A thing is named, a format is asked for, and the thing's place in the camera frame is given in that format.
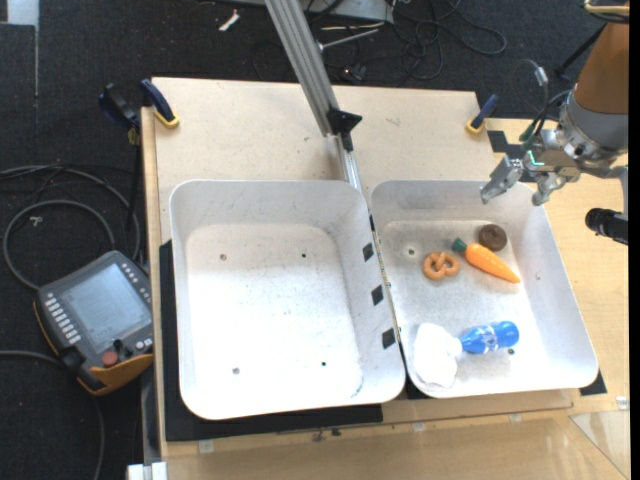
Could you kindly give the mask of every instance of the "blue bottle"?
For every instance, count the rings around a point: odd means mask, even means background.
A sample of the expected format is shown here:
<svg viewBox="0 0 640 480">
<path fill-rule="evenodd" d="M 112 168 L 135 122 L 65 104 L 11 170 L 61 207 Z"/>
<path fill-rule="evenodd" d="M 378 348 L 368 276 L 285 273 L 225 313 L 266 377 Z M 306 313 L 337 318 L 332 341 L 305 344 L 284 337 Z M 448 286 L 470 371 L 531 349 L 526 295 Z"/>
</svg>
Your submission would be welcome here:
<svg viewBox="0 0 640 480">
<path fill-rule="evenodd" d="M 499 348 L 518 343 L 520 332 L 516 324 L 509 321 L 480 325 L 469 330 L 462 338 L 462 350 L 470 354 L 486 354 Z"/>
</svg>

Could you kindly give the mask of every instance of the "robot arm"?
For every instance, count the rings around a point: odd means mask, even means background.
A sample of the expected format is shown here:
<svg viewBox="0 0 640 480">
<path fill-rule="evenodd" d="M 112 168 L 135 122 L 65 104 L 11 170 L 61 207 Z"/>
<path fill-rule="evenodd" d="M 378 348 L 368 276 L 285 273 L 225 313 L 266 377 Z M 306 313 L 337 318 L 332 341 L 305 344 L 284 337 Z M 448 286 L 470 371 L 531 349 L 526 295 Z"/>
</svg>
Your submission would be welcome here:
<svg viewBox="0 0 640 480">
<path fill-rule="evenodd" d="M 587 226 L 598 234 L 628 244 L 628 171 L 611 165 L 628 151 L 629 25 L 610 22 L 600 33 L 574 88 L 560 108 L 554 130 L 540 130 L 523 145 L 521 160 L 505 157 L 491 173 L 480 195 L 487 204 L 506 192 L 527 172 L 538 188 L 534 205 L 549 200 L 554 190 L 576 182 L 581 174 L 619 178 L 624 212 L 594 209 Z"/>
</svg>

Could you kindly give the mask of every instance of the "black clamp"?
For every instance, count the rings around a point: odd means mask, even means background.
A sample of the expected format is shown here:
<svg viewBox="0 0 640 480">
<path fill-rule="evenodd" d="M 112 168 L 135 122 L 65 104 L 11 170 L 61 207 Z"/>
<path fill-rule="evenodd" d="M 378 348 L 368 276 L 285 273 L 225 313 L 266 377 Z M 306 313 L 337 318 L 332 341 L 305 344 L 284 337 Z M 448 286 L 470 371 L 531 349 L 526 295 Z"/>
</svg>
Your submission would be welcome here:
<svg viewBox="0 0 640 480">
<path fill-rule="evenodd" d="M 140 90 L 144 98 L 144 105 L 154 108 L 154 115 L 167 128 L 178 125 L 178 116 L 171 110 L 171 106 L 160 90 L 148 79 L 140 82 Z M 114 84 L 109 84 L 98 97 L 100 110 L 111 122 L 129 130 L 129 143 L 138 146 L 140 142 L 140 117 L 133 107 L 117 91 Z"/>
<path fill-rule="evenodd" d="M 347 151 L 353 151 L 353 141 L 351 140 L 351 130 L 362 121 L 362 116 L 345 112 L 344 110 L 338 110 L 335 108 L 329 109 L 327 112 L 327 119 L 331 125 L 331 131 L 334 135 L 337 135 L 342 139 L 342 146 Z"/>
</svg>

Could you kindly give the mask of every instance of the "bottle label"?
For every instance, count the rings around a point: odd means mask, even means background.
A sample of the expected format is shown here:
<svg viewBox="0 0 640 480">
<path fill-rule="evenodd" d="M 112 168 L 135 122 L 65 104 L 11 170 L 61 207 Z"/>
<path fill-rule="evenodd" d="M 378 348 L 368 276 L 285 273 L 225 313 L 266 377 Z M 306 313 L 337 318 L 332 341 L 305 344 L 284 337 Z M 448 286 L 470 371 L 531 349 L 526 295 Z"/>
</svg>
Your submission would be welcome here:
<svg viewBox="0 0 640 480">
<path fill-rule="evenodd" d="M 496 331 L 491 325 L 485 325 L 483 327 L 478 328 L 479 336 L 478 338 L 484 344 L 484 352 L 493 352 L 494 350 L 498 350 L 498 337 L 496 336 Z"/>
</svg>

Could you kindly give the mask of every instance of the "metal pole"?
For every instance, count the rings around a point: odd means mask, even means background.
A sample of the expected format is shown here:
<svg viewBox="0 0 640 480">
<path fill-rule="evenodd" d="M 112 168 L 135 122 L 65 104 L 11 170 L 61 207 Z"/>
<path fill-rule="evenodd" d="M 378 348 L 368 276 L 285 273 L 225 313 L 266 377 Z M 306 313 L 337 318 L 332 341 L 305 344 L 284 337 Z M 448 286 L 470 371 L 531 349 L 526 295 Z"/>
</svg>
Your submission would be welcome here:
<svg viewBox="0 0 640 480">
<path fill-rule="evenodd" d="M 338 101 L 329 82 L 318 45 L 311 35 L 300 1 L 264 1 L 320 131 L 325 136 L 335 137 L 345 180 L 362 191 L 353 152 L 347 151 L 342 137 L 333 133 L 327 117 L 330 110 L 339 110 Z"/>
</svg>

